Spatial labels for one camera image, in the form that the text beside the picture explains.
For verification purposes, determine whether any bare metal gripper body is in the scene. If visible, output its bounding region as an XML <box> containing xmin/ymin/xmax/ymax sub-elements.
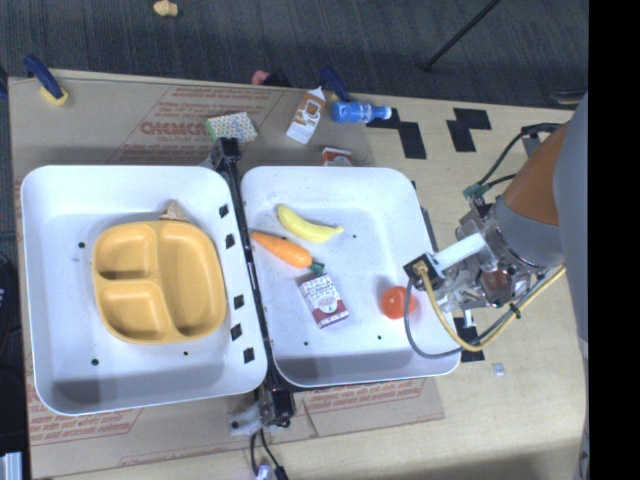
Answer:
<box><xmin>438</xmin><ymin>201</ymin><xmax>549</xmax><ymax>314</ymax></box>

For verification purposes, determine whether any orange round fruit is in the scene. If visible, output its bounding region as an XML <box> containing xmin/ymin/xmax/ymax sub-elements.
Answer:
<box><xmin>380</xmin><ymin>285</ymin><xmax>417</xmax><ymax>321</ymax></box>

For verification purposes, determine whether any white plastic tray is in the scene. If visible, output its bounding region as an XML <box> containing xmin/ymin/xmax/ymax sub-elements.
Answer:
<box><xmin>239</xmin><ymin>165</ymin><xmax>462</xmax><ymax>389</ymax></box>
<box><xmin>19</xmin><ymin>164</ymin><xmax>269</xmax><ymax>417</ymax></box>

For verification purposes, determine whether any red and white carton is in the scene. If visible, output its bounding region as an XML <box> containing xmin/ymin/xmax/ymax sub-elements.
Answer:
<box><xmin>298</xmin><ymin>273</ymin><xmax>350</xmax><ymax>330</ymax></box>

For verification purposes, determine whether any yellow banana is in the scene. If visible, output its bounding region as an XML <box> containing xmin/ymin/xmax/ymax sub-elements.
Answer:
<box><xmin>276</xmin><ymin>203</ymin><xmax>345</xmax><ymax>244</ymax></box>

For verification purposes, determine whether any orange carrot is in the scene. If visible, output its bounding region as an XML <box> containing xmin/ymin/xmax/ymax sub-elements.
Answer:
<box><xmin>249</xmin><ymin>230</ymin><xmax>326</xmax><ymax>276</ymax></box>

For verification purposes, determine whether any small orange and white carton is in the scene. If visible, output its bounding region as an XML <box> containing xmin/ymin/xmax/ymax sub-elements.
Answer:
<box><xmin>320</xmin><ymin>146</ymin><xmax>355</xmax><ymax>168</ymax></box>

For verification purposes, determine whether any thin black rod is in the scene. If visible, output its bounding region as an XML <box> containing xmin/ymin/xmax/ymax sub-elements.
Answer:
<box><xmin>222</xmin><ymin>160</ymin><xmax>282</xmax><ymax>394</ymax></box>

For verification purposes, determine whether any blue bottle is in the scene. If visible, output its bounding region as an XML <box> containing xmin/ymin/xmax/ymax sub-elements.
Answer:
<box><xmin>329</xmin><ymin>100</ymin><xmax>394</xmax><ymax>125</ymax></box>

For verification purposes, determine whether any brown and white carton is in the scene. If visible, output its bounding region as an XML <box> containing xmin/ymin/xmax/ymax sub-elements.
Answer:
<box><xmin>285</xmin><ymin>86</ymin><xmax>328</xmax><ymax>146</ymax></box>

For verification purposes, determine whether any black stand leg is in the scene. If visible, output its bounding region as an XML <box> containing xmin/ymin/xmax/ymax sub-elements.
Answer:
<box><xmin>419</xmin><ymin>0</ymin><xmax>536</xmax><ymax>74</ymax></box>

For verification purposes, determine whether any green and white packet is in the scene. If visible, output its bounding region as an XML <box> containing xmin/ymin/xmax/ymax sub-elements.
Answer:
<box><xmin>204</xmin><ymin>111</ymin><xmax>259</xmax><ymax>144</ymax></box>

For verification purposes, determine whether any tan pizza slice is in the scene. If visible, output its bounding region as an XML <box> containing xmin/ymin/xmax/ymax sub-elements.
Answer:
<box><xmin>159</xmin><ymin>200</ymin><xmax>191</xmax><ymax>222</ymax></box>

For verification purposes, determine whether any yellow divided plate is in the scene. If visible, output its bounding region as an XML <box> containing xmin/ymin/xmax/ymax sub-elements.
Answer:
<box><xmin>91</xmin><ymin>219</ymin><xmax>229</xmax><ymax>345</ymax></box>

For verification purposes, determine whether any brown cardboard board red print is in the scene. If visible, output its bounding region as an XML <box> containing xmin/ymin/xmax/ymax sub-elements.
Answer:
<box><xmin>7</xmin><ymin>75</ymin><xmax>446</xmax><ymax>469</ymax></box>

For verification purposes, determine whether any black block with thin wires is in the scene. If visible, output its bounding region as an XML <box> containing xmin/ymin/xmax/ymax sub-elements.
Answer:
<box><xmin>209</xmin><ymin>136</ymin><xmax>243</xmax><ymax>169</ymax></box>
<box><xmin>257</xmin><ymin>387</ymin><xmax>298</xmax><ymax>427</ymax></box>

